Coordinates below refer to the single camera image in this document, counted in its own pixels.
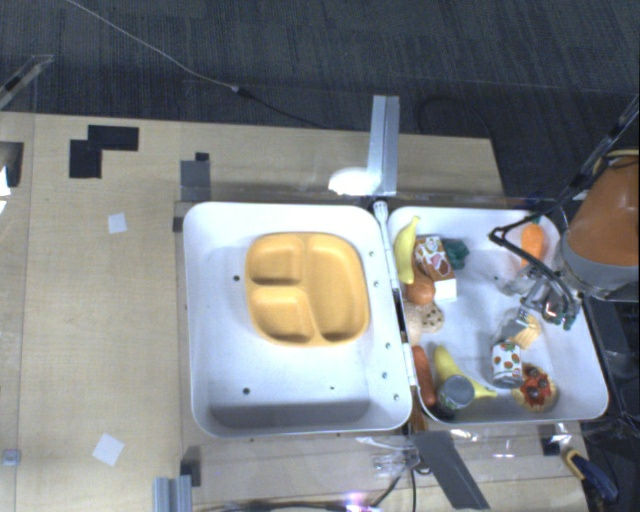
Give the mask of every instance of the yellow divided plate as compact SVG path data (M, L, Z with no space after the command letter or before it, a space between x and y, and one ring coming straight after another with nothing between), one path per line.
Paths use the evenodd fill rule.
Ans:
M324 233L278 233L247 253L249 314L266 339L320 346L360 337L369 325L369 298L356 250Z

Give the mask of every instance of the banana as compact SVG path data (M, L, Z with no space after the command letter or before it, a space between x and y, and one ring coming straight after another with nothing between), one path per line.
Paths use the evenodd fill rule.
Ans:
M400 230L393 243L393 255L398 269L398 279L404 284L413 284L414 274L411 257L416 244L416 226L418 222L420 222L420 217L414 216L411 222Z
M465 375L453 360L453 357L451 357L449 351L442 345L438 345L436 347L433 353L433 362L436 365L436 372L438 373L438 377L440 378L441 382L444 382L452 375L462 375L463 377L469 379L469 382L471 382L471 385L473 386L474 398L494 398L498 396L498 393L493 389L489 389L488 387L483 386L468 375Z

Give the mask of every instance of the can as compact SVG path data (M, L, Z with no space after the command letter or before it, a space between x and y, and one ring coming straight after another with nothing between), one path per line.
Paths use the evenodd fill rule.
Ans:
M436 410L440 416L451 418L456 411L473 402L474 394L469 379L462 375L452 375L438 388Z
M520 347L512 341L499 341L491 347L493 384L501 388L517 388L524 384Z

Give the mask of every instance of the white paper square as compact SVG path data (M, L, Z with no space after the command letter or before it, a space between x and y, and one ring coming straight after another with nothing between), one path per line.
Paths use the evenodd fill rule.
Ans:
M92 455L99 461L113 467L116 465L123 448L124 443L122 441L118 441L109 434L102 434Z
M9 188L9 176L7 173L7 166L5 165L0 169L0 197L10 195L11 189Z
M124 213L114 213L109 215L109 233L124 233L127 230L127 219Z

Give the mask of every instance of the food package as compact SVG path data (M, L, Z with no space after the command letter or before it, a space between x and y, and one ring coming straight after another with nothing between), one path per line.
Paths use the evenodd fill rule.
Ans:
M433 279L438 302L455 300L458 294L456 276L440 237L418 237L414 254L418 268Z

